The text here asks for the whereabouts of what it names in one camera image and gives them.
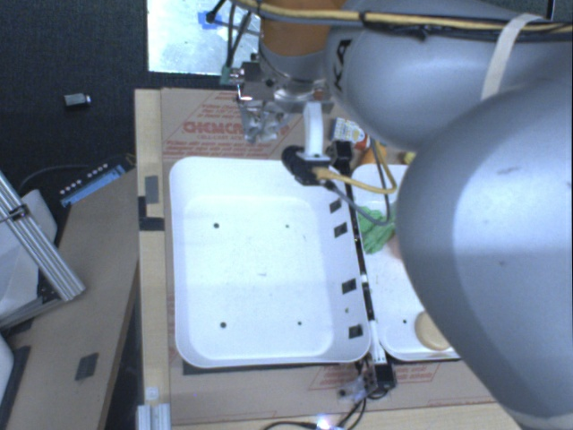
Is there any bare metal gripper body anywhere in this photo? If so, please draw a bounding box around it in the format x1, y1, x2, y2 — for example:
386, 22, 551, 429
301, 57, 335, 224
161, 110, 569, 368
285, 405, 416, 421
235, 60, 336, 116

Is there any white yellow blue packet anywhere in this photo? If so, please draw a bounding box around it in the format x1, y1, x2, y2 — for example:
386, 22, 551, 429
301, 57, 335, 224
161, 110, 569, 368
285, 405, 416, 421
329, 117, 364, 146

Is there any white plastic tray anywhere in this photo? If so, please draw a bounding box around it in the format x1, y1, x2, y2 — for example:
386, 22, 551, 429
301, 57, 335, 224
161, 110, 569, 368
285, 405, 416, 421
350, 163, 462, 362
168, 155, 373, 370

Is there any green broccoli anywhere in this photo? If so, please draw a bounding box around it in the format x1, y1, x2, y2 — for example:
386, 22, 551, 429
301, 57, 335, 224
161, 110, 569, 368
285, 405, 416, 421
356, 205, 398, 255

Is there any thin black and white rod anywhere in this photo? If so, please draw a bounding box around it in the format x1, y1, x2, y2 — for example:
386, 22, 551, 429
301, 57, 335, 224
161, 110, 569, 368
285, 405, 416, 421
343, 167, 387, 367

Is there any beige round biscuit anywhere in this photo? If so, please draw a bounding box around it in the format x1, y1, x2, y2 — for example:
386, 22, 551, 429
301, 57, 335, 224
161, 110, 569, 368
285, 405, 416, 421
414, 311, 452, 352

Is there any brown cardboard board red print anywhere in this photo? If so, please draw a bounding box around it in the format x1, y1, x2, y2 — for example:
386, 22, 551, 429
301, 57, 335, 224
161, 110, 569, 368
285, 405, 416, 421
159, 87, 499, 426

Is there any black cylinder on white bracket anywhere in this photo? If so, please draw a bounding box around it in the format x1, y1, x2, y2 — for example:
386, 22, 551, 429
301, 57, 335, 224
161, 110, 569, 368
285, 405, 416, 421
280, 102, 333, 186

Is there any black block with thin wires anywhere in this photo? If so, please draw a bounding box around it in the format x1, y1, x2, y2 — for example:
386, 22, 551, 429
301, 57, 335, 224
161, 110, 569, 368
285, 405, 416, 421
329, 141, 354, 170
356, 359, 398, 399

